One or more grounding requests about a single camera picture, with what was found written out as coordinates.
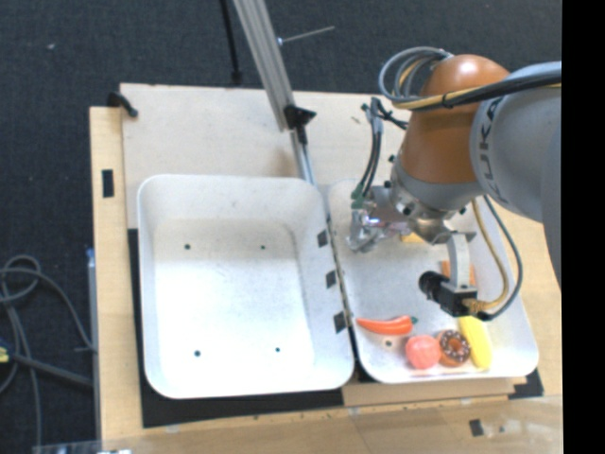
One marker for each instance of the black cylinder on white bracket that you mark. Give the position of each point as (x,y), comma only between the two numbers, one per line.
(451,293)

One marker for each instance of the pale wood board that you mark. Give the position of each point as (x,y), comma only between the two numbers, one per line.
(203,130)

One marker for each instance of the thin black and white rod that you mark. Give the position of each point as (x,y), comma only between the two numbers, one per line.
(341,282)

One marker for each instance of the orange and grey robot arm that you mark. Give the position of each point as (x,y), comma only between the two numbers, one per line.
(439,144)

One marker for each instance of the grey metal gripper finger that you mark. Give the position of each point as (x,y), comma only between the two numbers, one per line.
(370,241)
(354,241)

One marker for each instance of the yellow banana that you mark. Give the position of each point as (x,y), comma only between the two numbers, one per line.
(477,343)

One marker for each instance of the brown doughnut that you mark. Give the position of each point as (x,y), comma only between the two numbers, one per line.
(454,348)

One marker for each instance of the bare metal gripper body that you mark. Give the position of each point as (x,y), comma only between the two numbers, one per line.
(394,218)

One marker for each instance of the orange toy food piece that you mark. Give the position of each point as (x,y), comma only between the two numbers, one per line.
(444,268)

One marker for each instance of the white plastic tray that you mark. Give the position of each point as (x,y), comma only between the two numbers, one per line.
(227,296)
(387,282)

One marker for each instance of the pink round fruit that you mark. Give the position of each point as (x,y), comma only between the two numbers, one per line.
(422,352)

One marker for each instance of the orange carrot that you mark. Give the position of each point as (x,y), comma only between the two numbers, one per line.
(385,325)

